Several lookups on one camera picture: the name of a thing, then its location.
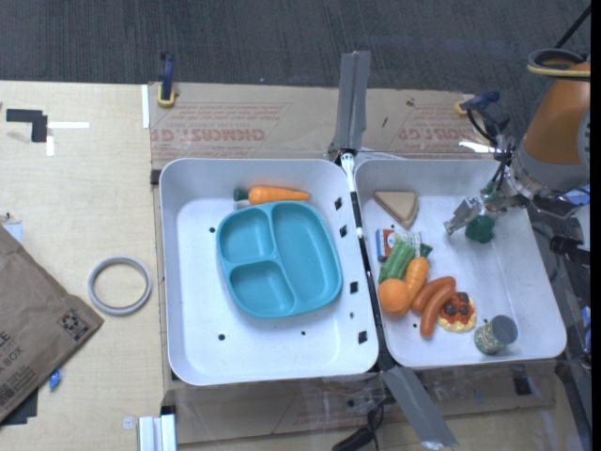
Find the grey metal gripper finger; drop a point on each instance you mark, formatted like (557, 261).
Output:
(462, 215)

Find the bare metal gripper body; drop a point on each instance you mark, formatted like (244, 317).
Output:
(509, 194)

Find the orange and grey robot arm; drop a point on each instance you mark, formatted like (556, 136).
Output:
(554, 125)

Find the green broccoli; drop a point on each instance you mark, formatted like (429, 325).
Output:
(480, 229)

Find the tan bread slice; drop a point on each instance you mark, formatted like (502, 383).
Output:
(399, 204)

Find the orange carrot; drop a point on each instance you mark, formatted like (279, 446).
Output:
(417, 273)
(274, 194)

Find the orange sausage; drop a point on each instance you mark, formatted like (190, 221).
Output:
(434, 289)
(434, 313)

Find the small printed carton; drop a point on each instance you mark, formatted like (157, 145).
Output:
(386, 241)

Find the white plastic tray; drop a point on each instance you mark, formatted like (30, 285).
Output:
(263, 346)
(512, 280)

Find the yellow spaghetti with meatballs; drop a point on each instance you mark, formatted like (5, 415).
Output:
(462, 320)

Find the orange fruit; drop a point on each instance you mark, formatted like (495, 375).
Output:
(392, 295)

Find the green can with grey lid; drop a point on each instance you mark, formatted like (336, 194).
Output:
(493, 336)

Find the blue divided plate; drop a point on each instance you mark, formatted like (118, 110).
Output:
(282, 261)

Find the brown cardboard board red print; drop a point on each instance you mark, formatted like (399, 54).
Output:
(263, 129)

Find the small blue object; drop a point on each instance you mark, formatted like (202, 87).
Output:
(55, 378)

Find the black cylinder on white bracket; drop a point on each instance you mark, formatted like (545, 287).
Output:
(565, 247)

